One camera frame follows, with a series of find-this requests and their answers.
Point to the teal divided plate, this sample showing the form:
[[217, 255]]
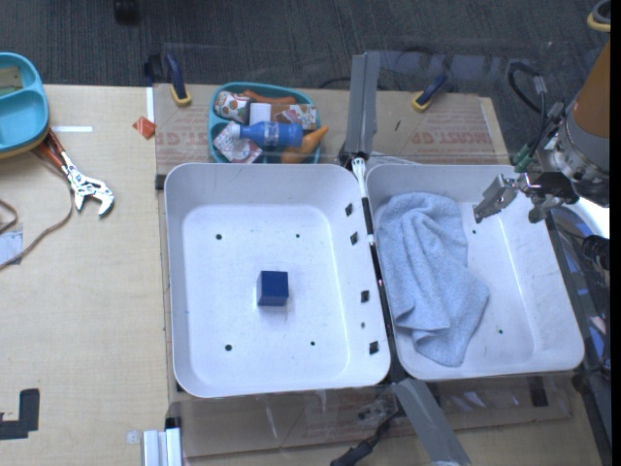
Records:
[[216, 129]]

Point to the black caster wheel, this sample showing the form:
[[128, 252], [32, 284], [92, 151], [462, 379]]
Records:
[[126, 8]]

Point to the small red square piece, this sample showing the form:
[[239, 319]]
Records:
[[144, 127]]

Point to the blue plastic bottle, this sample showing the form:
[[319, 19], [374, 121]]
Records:
[[271, 135]]

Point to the black cylinder on white bracket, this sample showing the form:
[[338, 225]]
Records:
[[596, 248]]

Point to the printed packet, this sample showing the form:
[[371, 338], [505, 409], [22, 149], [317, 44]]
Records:
[[235, 147]]

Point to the light blue towel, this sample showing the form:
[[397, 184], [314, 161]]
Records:
[[427, 270]]

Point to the printed carton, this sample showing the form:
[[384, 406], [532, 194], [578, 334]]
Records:
[[298, 114]]

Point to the brown cardboard board, red print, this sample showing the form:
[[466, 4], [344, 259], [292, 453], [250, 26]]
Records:
[[436, 129]]

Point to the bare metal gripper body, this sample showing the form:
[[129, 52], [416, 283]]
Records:
[[579, 168]]

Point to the orange toy sausage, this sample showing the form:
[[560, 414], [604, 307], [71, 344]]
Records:
[[271, 98]]

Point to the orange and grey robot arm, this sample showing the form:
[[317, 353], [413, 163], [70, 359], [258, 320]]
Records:
[[589, 109]]

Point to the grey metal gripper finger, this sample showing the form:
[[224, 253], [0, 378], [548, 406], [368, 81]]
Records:
[[542, 208], [495, 194]]

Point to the blue cube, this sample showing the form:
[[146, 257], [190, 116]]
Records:
[[272, 287]]

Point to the blue divided plate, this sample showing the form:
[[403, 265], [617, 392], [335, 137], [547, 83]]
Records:
[[22, 114]]

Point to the white plastic tray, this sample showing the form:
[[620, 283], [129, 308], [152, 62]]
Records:
[[271, 347], [529, 279]]

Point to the orange toy carrot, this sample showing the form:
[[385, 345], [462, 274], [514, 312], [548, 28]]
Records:
[[310, 141]]

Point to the small printed can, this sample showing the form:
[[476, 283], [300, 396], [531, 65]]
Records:
[[231, 107]]

